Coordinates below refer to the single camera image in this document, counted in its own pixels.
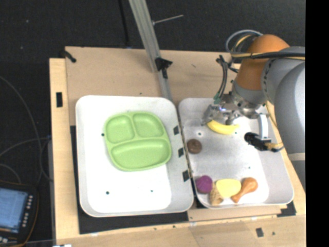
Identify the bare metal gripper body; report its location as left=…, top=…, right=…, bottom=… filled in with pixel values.
left=205, top=94, right=262, bottom=120

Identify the tan toy bread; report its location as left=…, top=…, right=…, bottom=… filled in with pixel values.
left=208, top=186, right=225, bottom=206

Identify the black cylinder on white bracket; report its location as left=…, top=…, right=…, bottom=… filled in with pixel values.
left=244, top=113, right=273, bottom=152

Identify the white plastic tray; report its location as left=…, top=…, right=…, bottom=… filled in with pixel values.
left=177, top=97, right=295, bottom=209
left=75, top=95, right=195, bottom=218

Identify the purple round toy food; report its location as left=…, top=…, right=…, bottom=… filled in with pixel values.
left=195, top=175, right=214, bottom=195

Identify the yellow banana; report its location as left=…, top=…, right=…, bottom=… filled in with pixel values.
left=206, top=119, right=241, bottom=136

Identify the brown flat board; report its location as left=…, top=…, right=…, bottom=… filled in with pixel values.
left=64, top=46, right=288, bottom=222

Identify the yellow oval toy food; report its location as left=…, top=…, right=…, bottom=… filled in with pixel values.
left=215, top=178, right=242, bottom=199

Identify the orange chicken drumstick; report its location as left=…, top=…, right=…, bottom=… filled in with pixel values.
left=230, top=177, right=259, bottom=204

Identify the green divided plate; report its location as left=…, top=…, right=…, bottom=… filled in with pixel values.
left=103, top=111, right=173, bottom=172

